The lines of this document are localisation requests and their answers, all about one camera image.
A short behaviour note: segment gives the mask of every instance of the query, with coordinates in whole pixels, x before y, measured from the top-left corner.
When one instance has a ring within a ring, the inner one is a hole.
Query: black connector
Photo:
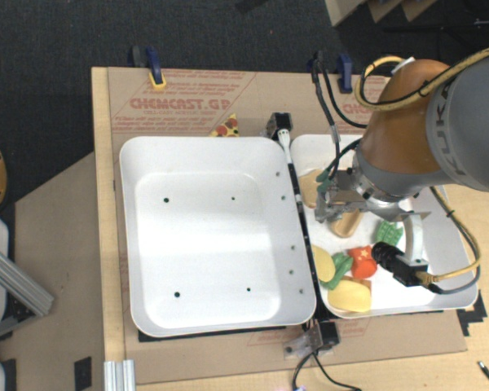
[[[292,128],[292,116],[290,113],[272,113],[267,123],[267,137],[277,141],[279,140],[277,134],[281,129],[286,129],[289,132]]]
[[[378,242],[372,248],[372,257],[385,270],[393,274],[393,278],[405,285],[406,287],[415,287],[421,285],[421,280],[416,277],[416,272],[427,272],[428,265],[409,265],[399,257],[404,253],[384,242]]]
[[[322,320],[319,321],[318,323],[319,323],[320,336],[323,341],[323,345],[321,349],[323,350],[331,349],[333,346],[341,343],[341,340],[339,338],[339,332],[334,322],[330,320]]]

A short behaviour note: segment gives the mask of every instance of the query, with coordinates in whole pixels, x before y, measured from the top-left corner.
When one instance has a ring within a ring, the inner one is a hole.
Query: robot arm
[[[412,239],[405,253],[378,244],[373,255],[387,267],[388,256],[397,254],[391,264],[395,278],[407,286],[424,284],[416,274],[427,269],[421,260],[425,215],[402,210],[399,202],[444,184],[489,191],[489,49],[453,67],[428,59],[403,63],[377,103],[363,96],[369,73],[355,93],[374,112],[355,146],[352,167],[321,178],[315,218],[334,222],[358,209],[404,222]]]

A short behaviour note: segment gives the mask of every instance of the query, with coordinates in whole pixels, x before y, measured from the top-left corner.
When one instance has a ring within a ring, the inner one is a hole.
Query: cardboard sheet
[[[75,372],[86,389],[103,389],[95,183],[90,154],[15,204],[16,265],[55,298],[46,317],[0,341],[18,391],[74,390]]]
[[[291,369],[297,359],[285,358],[283,343],[302,333],[300,327],[140,341],[130,315],[125,218],[119,152],[139,135],[209,136],[231,114],[241,136],[258,136],[273,112],[290,112],[292,138],[325,134],[328,122],[315,96],[309,74],[277,72],[219,72],[165,70],[167,87],[154,90],[144,68],[109,68],[112,160],[117,202],[117,227],[126,357],[134,359],[138,384],[228,376]],[[331,76],[337,104],[353,121],[367,123],[370,111],[353,94],[341,94]],[[386,83],[370,77],[366,94],[376,99]],[[341,134],[359,129],[335,116]],[[336,321],[341,344],[322,357],[325,364],[364,362],[466,350],[455,311],[404,314],[362,320]]]

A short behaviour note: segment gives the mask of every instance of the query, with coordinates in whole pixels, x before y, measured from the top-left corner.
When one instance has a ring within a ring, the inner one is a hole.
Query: yellow toy fruit
[[[319,246],[311,245],[317,270],[317,278],[323,283],[330,281],[335,275],[335,264],[332,256]]]
[[[328,290],[328,303],[339,310],[365,312],[372,308],[372,294],[366,285],[342,279],[333,290]]]

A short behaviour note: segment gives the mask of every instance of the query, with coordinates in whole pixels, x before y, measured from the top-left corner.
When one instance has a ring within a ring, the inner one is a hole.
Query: green pepper
[[[328,290],[333,290],[339,284],[342,277],[351,269],[353,258],[344,253],[336,253],[332,256],[335,264],[335,275],[327,283],[322,283]]]

